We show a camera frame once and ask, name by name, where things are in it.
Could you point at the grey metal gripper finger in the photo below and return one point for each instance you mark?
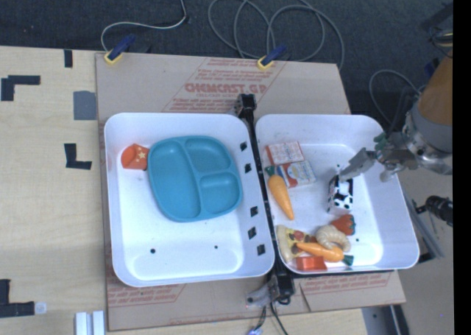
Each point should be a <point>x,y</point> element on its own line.
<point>368,166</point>
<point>357,161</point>

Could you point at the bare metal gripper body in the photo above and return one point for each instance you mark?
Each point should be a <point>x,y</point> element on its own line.
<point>399,157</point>

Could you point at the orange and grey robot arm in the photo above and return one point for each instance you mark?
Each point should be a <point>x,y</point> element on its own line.
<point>438,98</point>

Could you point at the black and white cow carton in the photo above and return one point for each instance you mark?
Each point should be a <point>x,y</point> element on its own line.
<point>342,195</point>

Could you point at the white plastic tray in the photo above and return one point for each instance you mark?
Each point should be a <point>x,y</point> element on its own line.
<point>184,249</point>
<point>375,223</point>

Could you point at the white carton with orange print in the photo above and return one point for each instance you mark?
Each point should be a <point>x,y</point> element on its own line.
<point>300,173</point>

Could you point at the orange and white carton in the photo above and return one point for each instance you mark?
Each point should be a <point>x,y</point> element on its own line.
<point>285,152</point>

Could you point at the beige croissant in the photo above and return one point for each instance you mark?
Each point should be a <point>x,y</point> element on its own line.
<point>329,235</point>

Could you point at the orange carrot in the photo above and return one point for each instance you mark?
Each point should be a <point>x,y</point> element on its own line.
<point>281,191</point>
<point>324,250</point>

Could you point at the thin black rod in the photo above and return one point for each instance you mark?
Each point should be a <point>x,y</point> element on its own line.
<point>260,179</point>

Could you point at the pizza slice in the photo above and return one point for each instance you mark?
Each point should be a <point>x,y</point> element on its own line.
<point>289,243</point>

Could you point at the red cube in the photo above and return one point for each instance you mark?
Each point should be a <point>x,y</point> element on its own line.
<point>311,263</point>

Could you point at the blue divided plate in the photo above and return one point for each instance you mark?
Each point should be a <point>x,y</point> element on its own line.
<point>191,179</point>

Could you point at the brown cardboard board red print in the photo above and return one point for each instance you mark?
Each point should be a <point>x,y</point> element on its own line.
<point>154,83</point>

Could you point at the black cylinder on white bracket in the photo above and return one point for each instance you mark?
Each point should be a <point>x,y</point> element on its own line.
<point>440,208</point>

